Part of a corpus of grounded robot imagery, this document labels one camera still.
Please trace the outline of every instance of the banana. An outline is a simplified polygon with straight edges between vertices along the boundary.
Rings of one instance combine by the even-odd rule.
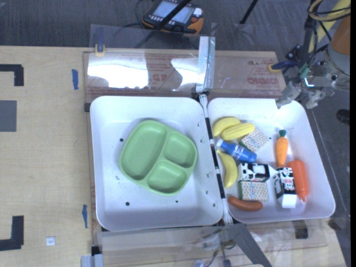
[[[225,167],[224,187],[230,188],[238,179],[238,167],[231,155],[225,154],[219,149],[216,150],[216,153],[219,154]]]
[[[214,126],[212,127],[212,136],[217,137],[221,132],[231,126],[237,125],[240,123],[240,120],[236,117],[224,117],[219,119]]]

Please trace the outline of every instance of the sausage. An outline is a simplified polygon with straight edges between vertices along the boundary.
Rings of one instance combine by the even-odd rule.
[[[228,198],[228,203],[245,211],[258,211],[263,208],[263,204],[260,201],[244,201],[234,196]]]

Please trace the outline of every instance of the blue bottle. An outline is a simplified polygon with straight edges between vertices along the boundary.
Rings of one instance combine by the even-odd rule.
[[[238,144],[232,144],[222,139],[218,139],[218,141],[216,142],[216,146],[222,148],[224,150],[223,152],[231,155],[235,160],[249,163],[254,163],[256,161],[256,153],[251,152]]]

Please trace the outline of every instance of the wooden table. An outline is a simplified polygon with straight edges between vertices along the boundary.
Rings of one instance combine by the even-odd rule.
[[[90,158],[83,80],[86,51],[91,49],[0,47],[0,64],[24,68],[24,86],[14,86],[13,72],[0,72],[0,100],[17,101],[16,131],[0,132],[0,239],[10,239],[13,216],[24,218],[23,245],[21,249],[0,251],[1,266],[80,266],[81,256],[91,253]],[[72,70],[79,76],[78,89]],[[82,215],[84,205],[87,227]],[[326,246],[281,249],[266,256],[274,266],[285,266],[284,259],[290,266],[345,266],[335,232],[325,221],[322,230]],[[268,250],[267,242],[259,244]],[[231,262],[248,264],[246,257]]]

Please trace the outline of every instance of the orange and black device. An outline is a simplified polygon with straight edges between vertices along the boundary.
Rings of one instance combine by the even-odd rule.
[[[144,15],[142,22],[147,28],[155,29],[157,24],[171,13],[181,1],[155,0]],[[163,31],[199,34],[204,22],[203,11],[197,5],[188,3],[163,27]]]

